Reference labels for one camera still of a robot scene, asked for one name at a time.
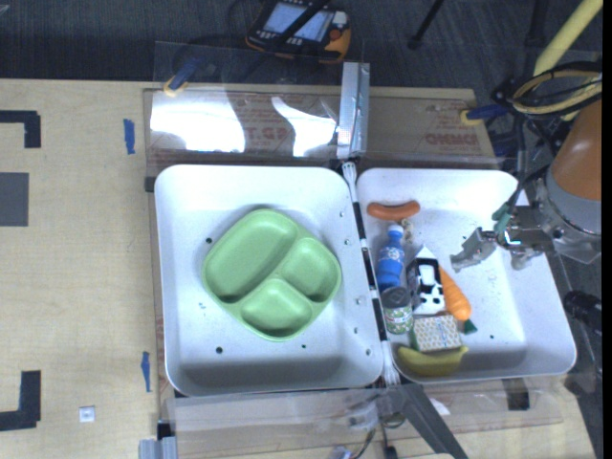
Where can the orange-red toy sausage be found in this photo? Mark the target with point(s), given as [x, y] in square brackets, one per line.
[393, 209]

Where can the white and black milk carton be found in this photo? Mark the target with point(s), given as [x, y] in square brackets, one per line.
[428, 285]

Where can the green can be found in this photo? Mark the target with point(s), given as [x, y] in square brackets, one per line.
[398, 313]

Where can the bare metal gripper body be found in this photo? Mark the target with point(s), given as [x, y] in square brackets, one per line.
[528, 230]

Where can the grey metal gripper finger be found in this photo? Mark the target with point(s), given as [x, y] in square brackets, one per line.
[523, 258]
[473, 251]

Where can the yellow banana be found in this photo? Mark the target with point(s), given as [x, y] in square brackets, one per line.
[430, 364]

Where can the small beige toy piece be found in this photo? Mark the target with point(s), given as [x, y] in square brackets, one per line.
[408, 230]

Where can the orange carrot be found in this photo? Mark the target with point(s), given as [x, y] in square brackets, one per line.
[456, 299]

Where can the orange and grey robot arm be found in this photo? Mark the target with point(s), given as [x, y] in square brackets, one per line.
[578, 156]

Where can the blue bottle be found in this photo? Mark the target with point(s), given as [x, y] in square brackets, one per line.
[390, 266]

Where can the white plastic tray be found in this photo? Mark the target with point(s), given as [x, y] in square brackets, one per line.
[191, 352]
[516, 313]

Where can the green divided plate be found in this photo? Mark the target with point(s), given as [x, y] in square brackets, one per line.
[253, 251]

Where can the beige patterned box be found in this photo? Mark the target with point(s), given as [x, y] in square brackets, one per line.
[436, 334]

